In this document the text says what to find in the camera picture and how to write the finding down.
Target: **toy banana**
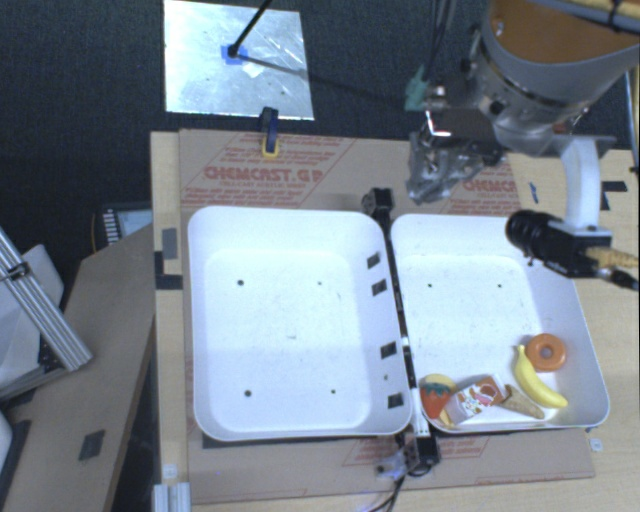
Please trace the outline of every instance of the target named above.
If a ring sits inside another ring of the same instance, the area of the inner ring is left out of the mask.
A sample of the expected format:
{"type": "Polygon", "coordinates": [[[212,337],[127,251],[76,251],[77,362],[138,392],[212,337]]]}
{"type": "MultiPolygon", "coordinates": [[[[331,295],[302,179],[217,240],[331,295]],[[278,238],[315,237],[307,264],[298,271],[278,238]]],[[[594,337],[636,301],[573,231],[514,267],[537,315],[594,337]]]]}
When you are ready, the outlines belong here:
{"type": "Polygon", "coordinates": [[[529,358],[524,353],[524,345],[518,346],[518,360],[516,361],[515,375],[522,390],[540,405],[560,409],[569,404],[565,397],[552,390],[540,380],[531,361],[529,361],[529,358]]]}

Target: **tray with toy food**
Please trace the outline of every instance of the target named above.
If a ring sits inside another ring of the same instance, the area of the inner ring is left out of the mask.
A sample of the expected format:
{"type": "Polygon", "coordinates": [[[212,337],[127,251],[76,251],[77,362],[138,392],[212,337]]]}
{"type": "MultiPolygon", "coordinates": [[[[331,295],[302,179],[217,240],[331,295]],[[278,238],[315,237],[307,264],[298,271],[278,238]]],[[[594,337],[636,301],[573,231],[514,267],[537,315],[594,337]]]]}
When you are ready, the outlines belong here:
{"type": "Polygon", "coordinates": [[[504,226],[404,215],[387,245],[355,212],[198,210],[187,244],[200,428],[223,441],[389,435],[417,411],[451,433],[601,423],[609,401],[574,285],[529,266],[504,226]],[[561,340],[555,370],[530,366],[557,358],[548,340],[518,349],[541,333],[561,340]],[[532,394],[547,401],[527,413],[532,394]]]}

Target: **silver metal sheet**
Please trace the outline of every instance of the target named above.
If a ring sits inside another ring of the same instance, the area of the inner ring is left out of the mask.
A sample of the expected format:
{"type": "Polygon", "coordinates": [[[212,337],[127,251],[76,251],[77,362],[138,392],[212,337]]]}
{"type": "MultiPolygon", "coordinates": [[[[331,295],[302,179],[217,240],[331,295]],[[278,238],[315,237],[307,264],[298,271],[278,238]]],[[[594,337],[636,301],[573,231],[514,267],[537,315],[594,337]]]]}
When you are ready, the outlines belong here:
{"type": "Polygon", "coordinates": [[[300,15],[267,10],[229,60],[256,9],[165,0],[165,83],[169,112],[313,120],[300,15]]]}

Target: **orange donut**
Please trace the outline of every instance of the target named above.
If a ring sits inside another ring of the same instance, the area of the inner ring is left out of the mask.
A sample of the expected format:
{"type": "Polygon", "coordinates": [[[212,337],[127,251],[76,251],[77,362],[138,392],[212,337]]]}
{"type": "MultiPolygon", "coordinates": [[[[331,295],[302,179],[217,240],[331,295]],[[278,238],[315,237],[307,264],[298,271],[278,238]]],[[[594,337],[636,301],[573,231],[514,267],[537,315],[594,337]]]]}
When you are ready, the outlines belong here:
{"type": "Polygon", "coordinates": [[[531,338],[524,352],[539,372],[554,372],[561,368],[567,359],[567,349],[562,340],[547,333],[531,338]]]}

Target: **dark floor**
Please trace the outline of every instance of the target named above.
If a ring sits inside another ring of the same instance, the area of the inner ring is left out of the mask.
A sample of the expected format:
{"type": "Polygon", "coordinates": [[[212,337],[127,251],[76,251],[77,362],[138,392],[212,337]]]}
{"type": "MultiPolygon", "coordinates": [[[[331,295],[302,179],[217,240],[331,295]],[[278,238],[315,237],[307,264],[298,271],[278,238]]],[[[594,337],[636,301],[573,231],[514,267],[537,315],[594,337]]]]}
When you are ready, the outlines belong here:
{"type": "MultiPolygon", "coordinates": [[[[457,68],[484,5],[458,2],[436,74],[457,68]]],[[[278,0],[273,7],[301,13],[316,115],[282,122],[282,131],[405,140],[420,125],[421,116],[403,111],[403,92],[425,58],[429,2],[278,0]]],[[[105,203],[149,199],[150,132],[256,127],[253,119],[166,113],[163,47],[161,0],[0,3],[0,226],[20,250],[43,243],[66,283],[91,252],[92,215],[105,203]]],[[[620,82],[578,131],[612,134],[627,147],[623,112],[620,82]]],[[[153,414],[144,400],[134,468],[151,460],[153,414]]],[[[140,482],[129,477],[129,496],[148,493],[150,471],[140,468],[140,482]]],[[[124,508],[133,501],[117,501],[115,510],[139,510],[124,508]]]]}

